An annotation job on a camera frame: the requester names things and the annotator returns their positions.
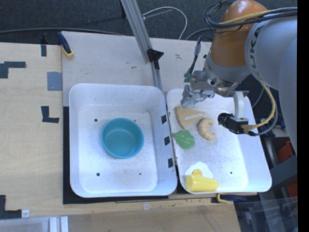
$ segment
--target blue bowl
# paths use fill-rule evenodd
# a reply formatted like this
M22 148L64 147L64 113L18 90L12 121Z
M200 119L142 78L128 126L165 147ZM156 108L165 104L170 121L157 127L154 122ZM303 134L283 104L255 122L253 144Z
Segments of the blue bowl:
M103 126L101 141L111 156L126 159L140 152L144 144L144 135L132 120L114 118Z

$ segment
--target metal pole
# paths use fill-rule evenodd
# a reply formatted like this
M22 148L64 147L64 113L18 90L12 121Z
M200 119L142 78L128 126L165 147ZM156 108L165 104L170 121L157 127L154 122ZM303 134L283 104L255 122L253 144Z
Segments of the metal pole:
M131 29L137 41L137 44L140 48L142 57L145 63L151 62L152 71L153 71L153 78L154 78L154 85L162 90L162 83L159 69L156 68L153 61L149 60L147 51L152 49L152 45L142 18L142 14L140 13L140 9L137 5L136 0L120 0L125 10L126 16L129 20Z

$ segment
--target red object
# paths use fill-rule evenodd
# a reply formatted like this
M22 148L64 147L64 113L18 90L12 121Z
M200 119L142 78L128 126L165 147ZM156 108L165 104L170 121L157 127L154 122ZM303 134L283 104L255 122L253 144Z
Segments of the red object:
M281 163L294 155L294 149L291 141L287 141L286 145L279 149L276 153L278 162ZM287 186L290 197L297 197L297 181L288 184Z

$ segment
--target white basin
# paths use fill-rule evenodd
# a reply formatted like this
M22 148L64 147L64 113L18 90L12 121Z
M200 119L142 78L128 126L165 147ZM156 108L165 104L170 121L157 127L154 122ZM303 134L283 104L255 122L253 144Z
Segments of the white basin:
M70 102L70 185L84 198L166 196L177 186L165 96L153 86L77 84ZM135 121L144 135L142 150L115 159L100 133L117 117Z
M171 133L182 130L178 123L175 107L180 106L183 89L172 89L167 93L167 105ZM255 124L250 101L244 98L245 117L249 124ZM213 120L211 132L216 139L208 141L199 135L197 120L186 128L194 137L195 145L182 149L174 140L174 151L179 170L179 179L183 188L192 194L226 193L226 192L265 192L271 187L271 175L264 155L260 137L246 134L236 135L218 123L220 113L235 114L234 99L215 95L198 102L195 108L205 112L203 117ZM205 174L218 181L220 186L215 191L191 192L185 186L186 171L197 163L206 166Z

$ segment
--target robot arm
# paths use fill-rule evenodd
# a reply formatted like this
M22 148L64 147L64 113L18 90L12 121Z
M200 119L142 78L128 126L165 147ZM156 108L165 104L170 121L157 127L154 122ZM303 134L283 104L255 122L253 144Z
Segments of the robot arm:
M220 23L213 23L211 14L226 5ZM193 107L214 94L235 97L235 88L252 74L262 85L278 90L287 132L297 152L297 8L268 11L253 0L225 0L208 8L204 18L216 34L203 70L193 71L191 66L186 73L190 84L184 88L182 106ZM234 133L252 128L238 117L227 119L218 117L227 128L237 128L229 128Z

